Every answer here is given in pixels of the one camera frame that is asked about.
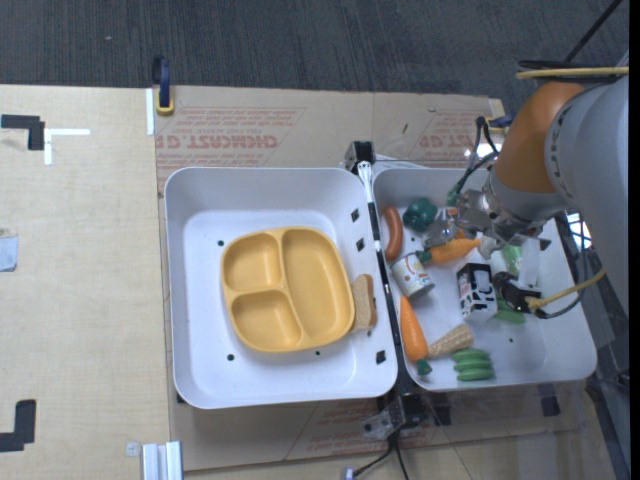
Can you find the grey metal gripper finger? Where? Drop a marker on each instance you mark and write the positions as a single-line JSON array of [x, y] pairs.
[[439, 233]]

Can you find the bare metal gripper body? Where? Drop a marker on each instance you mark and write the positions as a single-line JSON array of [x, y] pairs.
[[477, 213]]

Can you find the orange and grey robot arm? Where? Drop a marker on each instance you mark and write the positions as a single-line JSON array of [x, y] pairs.
[[590, 143]]

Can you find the small orange carrot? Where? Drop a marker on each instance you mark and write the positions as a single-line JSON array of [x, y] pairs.
[[452, 250]]

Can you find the green broccoli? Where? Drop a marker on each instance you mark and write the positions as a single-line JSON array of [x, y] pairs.
[[417, 213]]

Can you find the red sausage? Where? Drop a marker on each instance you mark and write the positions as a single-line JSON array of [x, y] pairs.
[[394, 233]]

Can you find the white can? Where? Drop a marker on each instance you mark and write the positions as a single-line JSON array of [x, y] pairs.
[[411, 275]]

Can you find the pale green bottle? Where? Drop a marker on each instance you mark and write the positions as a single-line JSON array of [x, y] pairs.
[[512, 258]]

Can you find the tan bread slice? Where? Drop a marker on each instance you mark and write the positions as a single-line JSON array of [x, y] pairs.
[[366, 300]]

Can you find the large orange carrot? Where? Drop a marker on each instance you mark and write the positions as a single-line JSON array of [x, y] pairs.
[[412, 330]]

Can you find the green pea pod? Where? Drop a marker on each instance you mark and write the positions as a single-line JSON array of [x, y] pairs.
[[472, 365], [510, 316]]

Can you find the tan waffle cone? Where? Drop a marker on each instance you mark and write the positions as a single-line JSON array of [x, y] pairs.
[[452, 342]]

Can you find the yellow divided plate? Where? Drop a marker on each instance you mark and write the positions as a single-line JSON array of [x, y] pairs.
[[310, 268]]

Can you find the white plastic tray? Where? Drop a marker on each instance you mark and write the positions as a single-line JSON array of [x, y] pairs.
[[545, 338], [200, 288]]

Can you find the brown cardboard board red print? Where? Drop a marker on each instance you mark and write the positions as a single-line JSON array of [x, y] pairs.
[[320, 128]]

